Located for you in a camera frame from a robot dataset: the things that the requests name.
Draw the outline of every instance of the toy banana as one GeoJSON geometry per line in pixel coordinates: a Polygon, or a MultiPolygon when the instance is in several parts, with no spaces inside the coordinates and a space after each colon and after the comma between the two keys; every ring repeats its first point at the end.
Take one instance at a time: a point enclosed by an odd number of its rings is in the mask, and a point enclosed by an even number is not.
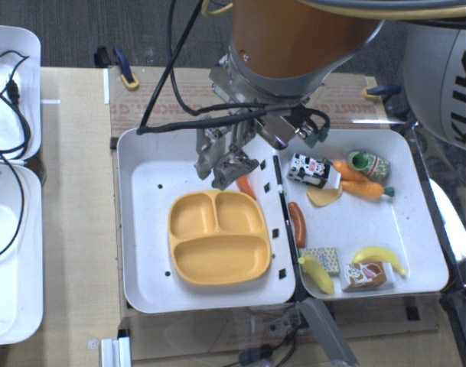
{"type": "Polygon", "coordinates": [[[406,273],[406,270],[401,266],[396,255],[387,248],[368,246],[359,250],[352,258],[352,262],[354,264],[359,262],[366,263],[374,261],[389,262],[400,274],[406,273]]]}
{"type": "Polygon", "coordinates": [[[302,270],[309,274],[323,292],[326,294],[334,294],[333,280],[331,280],[330,275],[312,255],[303,255],[298,258],[298,263],[302,270]]]}

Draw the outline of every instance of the gray cable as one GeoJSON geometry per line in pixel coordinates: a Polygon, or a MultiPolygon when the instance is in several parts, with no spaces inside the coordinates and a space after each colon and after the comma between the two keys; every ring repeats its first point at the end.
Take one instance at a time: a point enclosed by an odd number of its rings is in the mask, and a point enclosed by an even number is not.
{"type": "Polygon", "coordinates": [[[409,10],[450,8],[466,5],[466,0],[402,0],[402,1],[377,1],[377,0],[305,0],[320,5],[342,8],[383,9],[383,10],[409,10]]]}

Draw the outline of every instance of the table surface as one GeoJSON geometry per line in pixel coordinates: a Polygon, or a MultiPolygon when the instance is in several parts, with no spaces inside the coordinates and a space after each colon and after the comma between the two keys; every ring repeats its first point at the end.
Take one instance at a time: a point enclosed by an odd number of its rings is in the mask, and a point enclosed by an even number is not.
{"type": "MultiPolygon", "coordinates": [[[[103,71],[42,68],[44,318],[22,343],[2,347],[0,367],[96,367],[98,342],[120,322],[110,110],[103,71]]],[[[361,366],[460,365],[451,325],[435,303],[434,330],[348,340],[361,366]]],[[[224,365],[231,355],[137,362],[224,365]]],[[[296,365],[331,365],[317,344],[299,346],[296,365]]]]}

